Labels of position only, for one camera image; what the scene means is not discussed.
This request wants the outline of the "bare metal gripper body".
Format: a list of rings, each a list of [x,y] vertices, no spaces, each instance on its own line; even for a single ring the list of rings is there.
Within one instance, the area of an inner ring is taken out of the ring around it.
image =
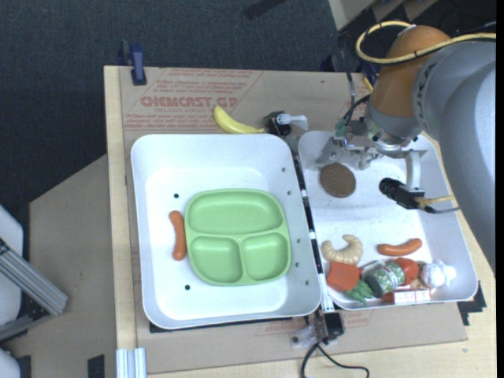
[[[335,151],[349,151],[362,157],[403,158],[413,140],[413,121],[392,119],[340,120],[335,126]]]

